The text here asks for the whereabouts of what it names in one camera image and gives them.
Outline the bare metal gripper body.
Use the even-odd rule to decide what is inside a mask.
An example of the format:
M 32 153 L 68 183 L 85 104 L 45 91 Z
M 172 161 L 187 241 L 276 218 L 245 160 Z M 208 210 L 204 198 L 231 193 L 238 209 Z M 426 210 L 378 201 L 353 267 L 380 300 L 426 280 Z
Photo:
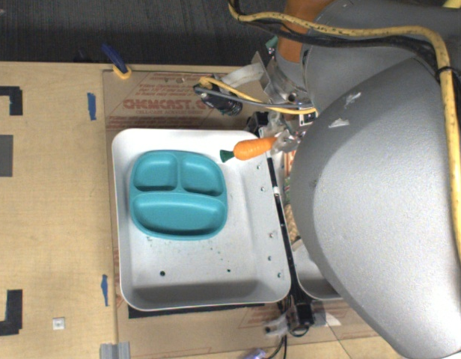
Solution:
M 293 127 L 308 126 L 318 117 L 306 90 L 289 79 L 277 61 L 270 61 L 264 70 L 263 92 L 269 97 L 271 106 L 280 108 L 280 114 Z

